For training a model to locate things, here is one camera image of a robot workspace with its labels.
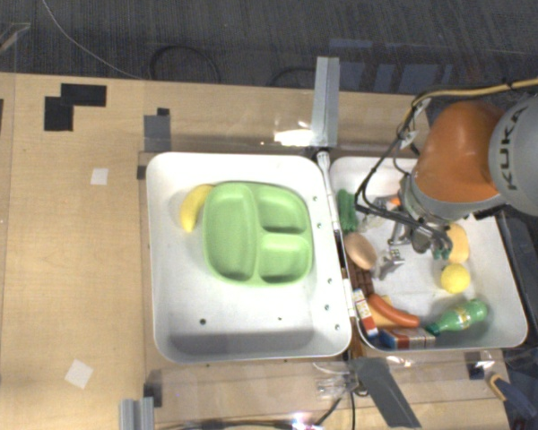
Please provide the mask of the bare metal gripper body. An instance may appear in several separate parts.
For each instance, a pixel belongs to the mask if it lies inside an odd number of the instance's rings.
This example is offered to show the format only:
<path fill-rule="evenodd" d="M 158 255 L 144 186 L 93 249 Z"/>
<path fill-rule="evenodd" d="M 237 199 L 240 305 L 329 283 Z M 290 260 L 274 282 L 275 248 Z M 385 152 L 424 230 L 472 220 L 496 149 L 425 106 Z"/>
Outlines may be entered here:
<path fill-rule="evenodd" d="M 412 222 L 409 234 L 412 249 L 418 254 L 450 254 L 452 239 L 448 236 L 449 222 L 425 222 L 421 219 Z"/>

